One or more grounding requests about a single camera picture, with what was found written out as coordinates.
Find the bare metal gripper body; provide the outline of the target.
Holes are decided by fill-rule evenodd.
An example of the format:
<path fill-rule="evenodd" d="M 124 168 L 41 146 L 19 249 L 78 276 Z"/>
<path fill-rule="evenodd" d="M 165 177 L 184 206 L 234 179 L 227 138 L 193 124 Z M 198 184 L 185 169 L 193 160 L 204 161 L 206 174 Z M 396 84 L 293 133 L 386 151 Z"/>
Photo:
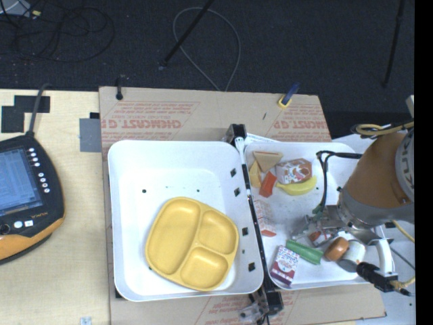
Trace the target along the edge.
<path fill-rule="evenodd" d="M 327 205 L 321 214 L 316 215 L 319 226 L 331 232 L 346 232 L 367 246 L 377 245 L 379 241 L 389 243 L 389 239 L 378 236 L 373 226 L 362 222 L 339 205 Z"/>

